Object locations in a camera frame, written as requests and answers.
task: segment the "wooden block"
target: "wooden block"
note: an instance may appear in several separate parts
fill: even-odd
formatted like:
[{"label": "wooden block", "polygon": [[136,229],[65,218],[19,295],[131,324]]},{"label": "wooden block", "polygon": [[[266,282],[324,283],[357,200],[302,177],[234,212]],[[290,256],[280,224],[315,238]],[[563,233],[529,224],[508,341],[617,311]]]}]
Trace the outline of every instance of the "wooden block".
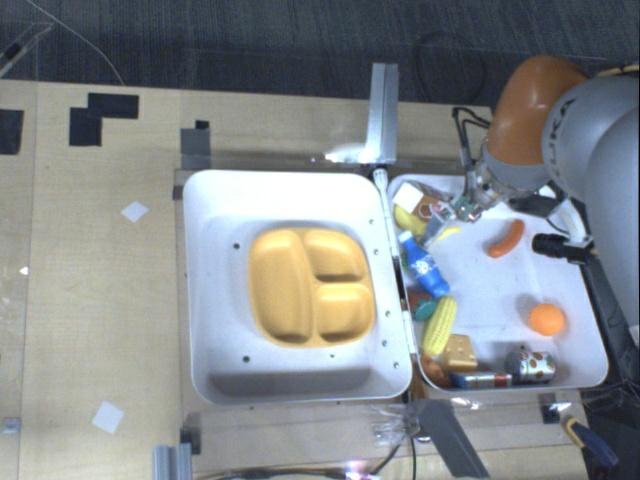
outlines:
[{"label": "wooden block", "polygon": [[469,336],[452,334],[444,348],[444,368],[452,372],[468,372],[478,368]]}]

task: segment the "yellow tray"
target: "yellow tray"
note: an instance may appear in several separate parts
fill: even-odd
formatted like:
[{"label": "yellow tray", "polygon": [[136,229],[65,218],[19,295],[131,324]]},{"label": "yellow tray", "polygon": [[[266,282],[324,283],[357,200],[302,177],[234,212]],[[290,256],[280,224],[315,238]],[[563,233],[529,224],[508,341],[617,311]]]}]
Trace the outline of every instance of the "yellow tray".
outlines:
[{"label": "yellow tray", "polygon": [[258,236],[249,251],[249,297],[262,334],[287,347],[350,343],[366,336],[376,318],[362,248],[329,229]]}]

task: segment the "egg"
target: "egg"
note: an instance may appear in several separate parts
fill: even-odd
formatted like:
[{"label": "egg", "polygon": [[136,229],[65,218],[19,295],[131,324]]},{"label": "egg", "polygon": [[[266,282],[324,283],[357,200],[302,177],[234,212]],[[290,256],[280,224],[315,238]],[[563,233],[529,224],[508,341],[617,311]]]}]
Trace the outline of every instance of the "egg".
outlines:
[{"label": "egg", "polygon": [[543,336],[558,334],[564,327],[564,323],[564,313],[553,304],[538,304],[529,313],[531,328]]}]

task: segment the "hot dog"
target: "hot dog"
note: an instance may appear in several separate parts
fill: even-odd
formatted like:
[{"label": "hot dog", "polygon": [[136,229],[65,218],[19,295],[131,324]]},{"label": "hot dog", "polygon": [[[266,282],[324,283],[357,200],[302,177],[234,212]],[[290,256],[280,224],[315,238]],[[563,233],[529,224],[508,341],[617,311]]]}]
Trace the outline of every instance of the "hot dog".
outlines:
[{"label": "hot dog", "polygon": [[516,245],[518,245],[523,233],[524,222],[520,219],[515,219],[511,223],[507,236],[505,236],[502,241],[489,247],[489,256],[492,258],[500,258],[510,252]]}]

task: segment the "dark background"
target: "dark background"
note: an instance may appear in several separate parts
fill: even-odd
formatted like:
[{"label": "dark background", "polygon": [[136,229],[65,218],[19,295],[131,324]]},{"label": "dark background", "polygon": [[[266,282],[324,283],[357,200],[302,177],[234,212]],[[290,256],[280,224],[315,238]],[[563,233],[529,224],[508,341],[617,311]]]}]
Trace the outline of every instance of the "dark background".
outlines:
[{"label": "dark background", "polygon": [[[132,86],[367,98],[371,63],[392,62],[403,101],[494,106],[531,55],[571,59],[589,75],[639,56],[639,0],[33,1],[99,46]],[[0,48],[51,21],[24,0],[0,0]],[[118,83],[60,25],[8,78]],[[597,269],[585,272],[593,286]],[[629,384],[638,351],[606,283],[592,297],[612,367],[585,407],[622,458],[608,478],[640,478],[640,405]],[[592,479],[605,478],[585,459]]]}]

